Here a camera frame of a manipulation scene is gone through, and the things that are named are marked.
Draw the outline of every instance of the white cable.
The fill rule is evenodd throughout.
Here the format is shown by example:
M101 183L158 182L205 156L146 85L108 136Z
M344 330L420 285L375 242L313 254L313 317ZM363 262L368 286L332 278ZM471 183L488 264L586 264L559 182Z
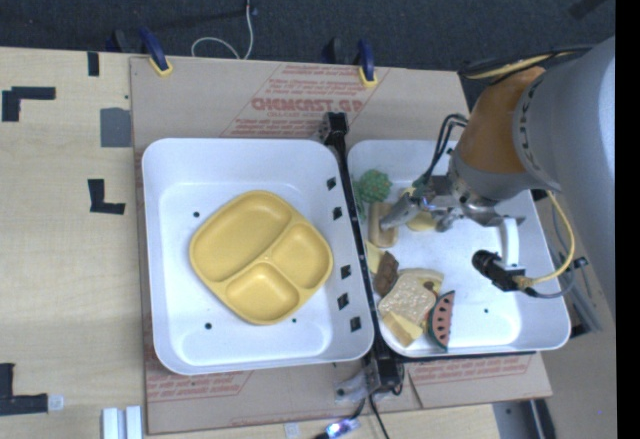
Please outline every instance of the white cable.
M244 57L242 57L243 60L247 60L249 58L249 56L251 55L251 51L253 50L253 25L251 24L251 0L245 0L246 3L246 12L245 12L245 17L247 18L247 28L249 29L249 48L247 49L247 53L245 54ZM201 42L206 42L206 41L210 41L210 42L216 42L216 43L220 43L223 46L225 46L228 50L231 51L231 53L233 53L233 55L237 58L240 59L240 55L238 54L238 52L233 48L233 46L231 46L228 42L219 39L217 37L201 37L200 39L197 39L192 45L191 45L191 56L195 57L196 56L196 46L198 44L200 44Z

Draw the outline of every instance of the toy bread slice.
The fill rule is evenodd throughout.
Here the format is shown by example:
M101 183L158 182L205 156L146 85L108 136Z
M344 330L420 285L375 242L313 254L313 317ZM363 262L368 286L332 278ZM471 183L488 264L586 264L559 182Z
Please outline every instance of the toy bread slice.
M378 311L383 319L393 311L424 330L427 313L435 303L435 294L418 276L401 271L391 291L378 303Z
M444 281L444 274L433 270L431 268L405 268L402 270L403 274L415 274L420 280L422 285L428 290L431 290L436 295L440 294L442 288L442 281Z

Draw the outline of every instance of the black tape marking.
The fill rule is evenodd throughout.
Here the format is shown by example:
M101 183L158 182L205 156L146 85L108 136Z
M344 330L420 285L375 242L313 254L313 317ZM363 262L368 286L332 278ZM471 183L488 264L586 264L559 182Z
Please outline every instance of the black tape marking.
M569 14L575 19L582 19L606 1L607 0L580 0L569 7Z
M13 394L14 366L12 363L0 364L0 416L48 412L49 397L46 393L32 396Z
M2 91L2 122L16 123L20 120L20 101L23 99L54 100L55 87L11 87Z
M131 112L122 108L100 110L100 146L131 147Z
M100 57L98 52L87 52L87 69L89 76L100 76Z
M112 215L123 215L125 203L105 203L104 202L104 180L90 179L89 195L91 196L91 208L94 213L110 213Z

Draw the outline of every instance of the yellow cable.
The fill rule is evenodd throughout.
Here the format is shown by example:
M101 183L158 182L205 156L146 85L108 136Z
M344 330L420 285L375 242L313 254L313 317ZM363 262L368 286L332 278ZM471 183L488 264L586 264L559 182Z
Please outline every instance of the yellow cable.
M520 290L525 290L527 288L530 288L531 286L534 286L535 284L542 283L545 281L550 281L551 279L558 277L565 270L567 270L567 268L569 268L569 266L573 261L573 255L575 254L575 250L576 250L576 239L575 239L575 236L573 235L573 229L571 229L571 224L569 224L569 219L567 219L567 216L565 215L564 211L560 207L560 204L558 203L556 196L553 195L553 193L550 192L549 190L547 190L547 196L551 200L551 204L553 205L553 207L558 212L558 215L560 215L560 218L562 219L562 223L564 224L564 227L567 230L567 233L569 235L569 252L567 253L567 257L564 260L564 263L558 269L556 269L554 272L551 272L550 274L543 275L541 277L533 277L533 278L525 277L525 276L514 277L513 280L518 285L518 289Z

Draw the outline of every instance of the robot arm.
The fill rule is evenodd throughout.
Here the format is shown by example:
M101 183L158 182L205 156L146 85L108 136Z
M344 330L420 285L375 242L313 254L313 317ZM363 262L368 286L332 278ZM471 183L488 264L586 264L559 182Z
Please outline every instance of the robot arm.
M560 191L615 316L614 137L611 38L579 59L548 71L519 71L487 87L447 174L433 176L428 169L380 227L406 222L421 209L432 213L440 231L462 216L497 226L500 201L527 189Z

